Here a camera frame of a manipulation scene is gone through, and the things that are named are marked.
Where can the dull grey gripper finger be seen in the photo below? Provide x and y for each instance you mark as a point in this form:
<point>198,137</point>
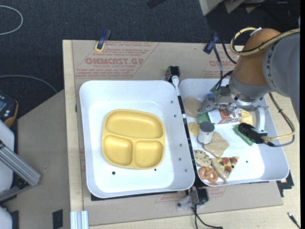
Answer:
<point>206,107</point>

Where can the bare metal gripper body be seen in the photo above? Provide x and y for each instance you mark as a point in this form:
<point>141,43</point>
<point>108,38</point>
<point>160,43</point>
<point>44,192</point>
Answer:
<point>245,103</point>

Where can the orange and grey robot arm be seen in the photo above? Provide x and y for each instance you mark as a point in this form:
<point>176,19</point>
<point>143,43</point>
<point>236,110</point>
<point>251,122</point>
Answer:
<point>252,63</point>

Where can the green flat toy block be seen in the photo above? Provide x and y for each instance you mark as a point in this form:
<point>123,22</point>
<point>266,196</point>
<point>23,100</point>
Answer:
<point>204,117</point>

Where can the yellow waffle cracker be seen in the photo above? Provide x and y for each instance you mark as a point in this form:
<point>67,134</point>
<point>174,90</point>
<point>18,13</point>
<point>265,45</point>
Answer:
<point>246,117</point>

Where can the round beige biscuit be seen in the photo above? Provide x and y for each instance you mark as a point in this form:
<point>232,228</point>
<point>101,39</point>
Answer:
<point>191,106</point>

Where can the white and orange packet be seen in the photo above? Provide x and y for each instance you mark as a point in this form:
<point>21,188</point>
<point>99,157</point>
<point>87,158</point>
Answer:
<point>222,118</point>

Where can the thin black and white rod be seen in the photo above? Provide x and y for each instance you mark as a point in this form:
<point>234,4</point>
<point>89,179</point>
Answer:
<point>183,114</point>

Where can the small pale yellow biscuit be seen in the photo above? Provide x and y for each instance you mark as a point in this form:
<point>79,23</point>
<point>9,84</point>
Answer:
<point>193,128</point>

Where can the white can with grey lid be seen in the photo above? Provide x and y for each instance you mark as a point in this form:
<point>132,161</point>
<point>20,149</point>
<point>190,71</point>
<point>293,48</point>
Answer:
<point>205,133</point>

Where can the beige bread slice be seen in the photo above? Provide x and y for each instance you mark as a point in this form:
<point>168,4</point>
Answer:
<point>218,145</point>

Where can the chocolate chip cookie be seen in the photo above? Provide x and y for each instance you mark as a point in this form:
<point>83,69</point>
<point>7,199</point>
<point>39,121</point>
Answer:
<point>202,158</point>

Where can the white plastic tray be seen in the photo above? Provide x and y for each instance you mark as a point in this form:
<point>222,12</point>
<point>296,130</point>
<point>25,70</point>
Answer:
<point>252,161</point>
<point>143,92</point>

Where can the pizza slice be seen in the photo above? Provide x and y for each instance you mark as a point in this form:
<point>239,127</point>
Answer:
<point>224,166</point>

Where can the orange pretzel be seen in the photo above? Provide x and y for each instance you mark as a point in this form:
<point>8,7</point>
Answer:
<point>208,174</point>

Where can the brown cardboard board red print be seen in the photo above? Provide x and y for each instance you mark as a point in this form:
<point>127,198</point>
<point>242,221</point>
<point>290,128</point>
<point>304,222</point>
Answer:
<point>147,56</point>

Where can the yellow divided plate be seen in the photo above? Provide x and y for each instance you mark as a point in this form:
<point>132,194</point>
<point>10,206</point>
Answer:
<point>133,139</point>

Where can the black cylinder on white bracket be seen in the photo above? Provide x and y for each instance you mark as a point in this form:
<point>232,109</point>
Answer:
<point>250,132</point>

